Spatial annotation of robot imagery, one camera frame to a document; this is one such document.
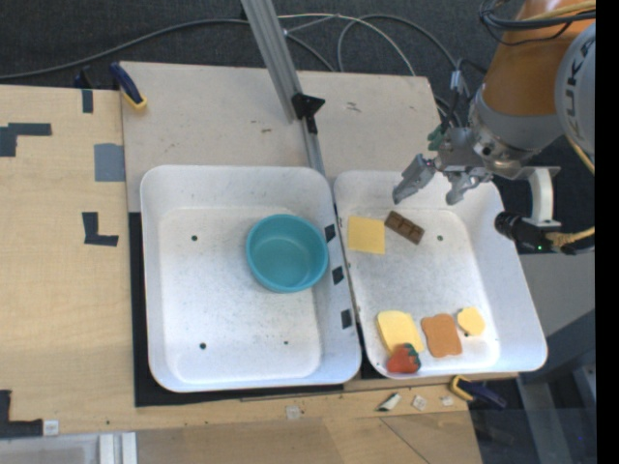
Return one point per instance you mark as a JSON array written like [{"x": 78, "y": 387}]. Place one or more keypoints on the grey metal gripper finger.
[
  {"x": 462, "y": 186},
  {"x": 415, "y": 177}
]

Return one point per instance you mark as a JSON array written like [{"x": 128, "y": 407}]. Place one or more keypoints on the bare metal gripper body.
[{"x": 464, "y": 150}]

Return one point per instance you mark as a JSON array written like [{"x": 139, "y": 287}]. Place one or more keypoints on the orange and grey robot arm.
[{"x": 527, "y": 70}]

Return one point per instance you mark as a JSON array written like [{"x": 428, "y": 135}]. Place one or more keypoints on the brown chocolate bar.
[{"x": 404, "y": 227}]

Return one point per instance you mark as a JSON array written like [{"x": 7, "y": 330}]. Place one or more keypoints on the yellow cheese slice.
[{"x": 366, "y": 235}]

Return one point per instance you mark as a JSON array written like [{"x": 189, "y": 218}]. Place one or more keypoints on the white plastic tray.
[
  {"x": 430, "y": 278},
  {"x": 217, "y": 283}
]

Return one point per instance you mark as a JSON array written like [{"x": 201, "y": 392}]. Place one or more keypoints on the small yellow bread piece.
[{"x": 471, "y": 321}]

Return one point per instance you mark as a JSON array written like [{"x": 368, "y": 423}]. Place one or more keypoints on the teal bowl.
[{"x": 287, "y": 254}]

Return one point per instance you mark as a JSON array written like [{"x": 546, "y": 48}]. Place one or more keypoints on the brown toast slice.
[{"x": 441, "y": 335}]

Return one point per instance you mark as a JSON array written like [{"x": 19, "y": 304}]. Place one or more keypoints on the yellow bread slice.
[{"x": 397, "y": 329}]

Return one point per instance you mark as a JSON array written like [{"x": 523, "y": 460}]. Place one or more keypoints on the red strawberry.
[{"x": 402, "y": 360}]

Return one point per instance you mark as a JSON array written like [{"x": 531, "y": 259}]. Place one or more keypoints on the pale wood board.
[{"x": 217, "y": 114}]

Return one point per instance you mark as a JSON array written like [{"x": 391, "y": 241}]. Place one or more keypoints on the black cylinder on white bracket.
[{"x": 524, "y": 230}]

